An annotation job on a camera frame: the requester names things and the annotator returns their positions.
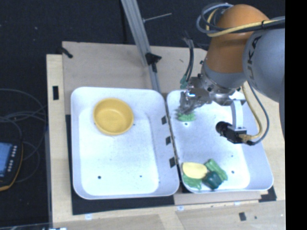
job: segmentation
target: wooden table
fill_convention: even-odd
[[[54,227],[67,229],[283,229],[285,227],[285,145],[278,103],[259,94],[271,121],[263,140],[274,176],[276,201],[258,199],[268,192],[228,193],[214,197],[175,194],[175,205],[114,210],[84,215],[72,214],[71,183],[65,115],[70,113],[69,96],[78,86],[150,89],[148,69],[144,68],[134,45],[63,42],[74,55],[75,68],[65,68],[66,55],[47,55],[47,89],[51,169],[51,204]],[[163,95],[179,88],[189,53],[186,48],[153,46],[162,56],[158,78]],[[195,49],[193,76],[200,72],[206,52]],[[254,106],[261,120],[264,115]]]

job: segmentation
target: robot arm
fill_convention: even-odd
[[[212,10],[206,19],[205,14]],[[210,21],[217,19],[214,15],[218,11],[217,24],[211,24]],[[200,27],[201,18],[207,24],[206,29]],[[179,111],[190,114],[212,101],[232,106],[233,124],[218,123],[216,130],[231,142],[238,143],[246,131],[236,131],[235,121],[239,114],[236,114],[238,106],[234,105],[233,95],[245,81],[284,106],[281,103],[284,102],[281,97],[284,96],[281,91],[284,87],[284,17],[269,20],[248,5],[214,4],[204,8],[197,27],[212,36],[212,40],[201,73],[189,78],[184,85],[186,90],[181,93]],[[284,110],[280,113],[284,132]]]

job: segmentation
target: screen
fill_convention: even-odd
[[[0,142],[0,177],[4,177],[12,144]]]

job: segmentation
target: yellow bowl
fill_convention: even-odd
[[[107,98],[98,102],[94,107],[96,127],[107,135],[120,135],[128,131],[133,124],[133,112],[124,101]]]

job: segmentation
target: black clip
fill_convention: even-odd
[[[149,65],[152,65],[153,72],[157,72],[156,63],[157,63],[159,60],[161,60],[162,57],[161,57],[161,56],[154,55],[154,54],[152,54],[152,53],[146,53],[145,57],[146,57],[148,66],[149,66]]]

